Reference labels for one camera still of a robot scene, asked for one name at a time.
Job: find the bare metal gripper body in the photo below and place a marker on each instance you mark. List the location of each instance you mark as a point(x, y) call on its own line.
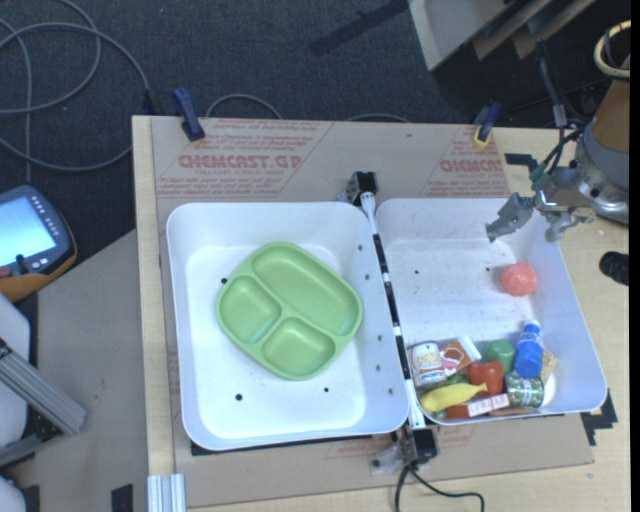
point(595, 196)

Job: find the blue bottle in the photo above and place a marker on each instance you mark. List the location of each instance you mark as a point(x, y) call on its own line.
point(528, 352)

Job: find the orange ball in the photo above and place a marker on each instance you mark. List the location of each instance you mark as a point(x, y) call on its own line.
point(519, 279)

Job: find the green divided plate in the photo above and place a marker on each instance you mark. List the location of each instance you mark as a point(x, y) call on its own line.
point(295, 305)

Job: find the white plastic tray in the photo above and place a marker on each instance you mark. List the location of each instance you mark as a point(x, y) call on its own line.
point(450, 295)
point(280, 410)

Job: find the thin black and white rod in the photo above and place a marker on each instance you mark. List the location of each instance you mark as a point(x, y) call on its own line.
point(388, 280)

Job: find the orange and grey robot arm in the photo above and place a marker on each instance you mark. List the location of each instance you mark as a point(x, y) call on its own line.
point(613, 116)

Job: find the green bell pepper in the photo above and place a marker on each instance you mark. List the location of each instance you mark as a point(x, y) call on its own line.
point(498, 352)

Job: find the yellow banana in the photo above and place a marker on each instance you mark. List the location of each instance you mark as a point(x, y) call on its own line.
point(447, 397)

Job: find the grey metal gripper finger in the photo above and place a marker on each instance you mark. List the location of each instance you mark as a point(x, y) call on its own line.
point(511, 215)
point(564, 224)

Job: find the green can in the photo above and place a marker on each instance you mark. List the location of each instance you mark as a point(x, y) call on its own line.
point(525, 391)

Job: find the brown cardboard board red print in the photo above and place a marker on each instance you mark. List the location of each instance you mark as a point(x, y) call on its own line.
point(310, 160)

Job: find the orange and white packet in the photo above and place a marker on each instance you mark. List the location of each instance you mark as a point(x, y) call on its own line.
point(459, 354)

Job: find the red bell pepper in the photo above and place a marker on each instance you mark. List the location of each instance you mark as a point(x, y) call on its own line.
point(487, 376)

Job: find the white labelled can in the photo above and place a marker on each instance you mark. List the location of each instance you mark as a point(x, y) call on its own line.
point(426, 364)

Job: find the red carton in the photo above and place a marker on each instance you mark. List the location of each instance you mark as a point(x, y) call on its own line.
point(475, 407)

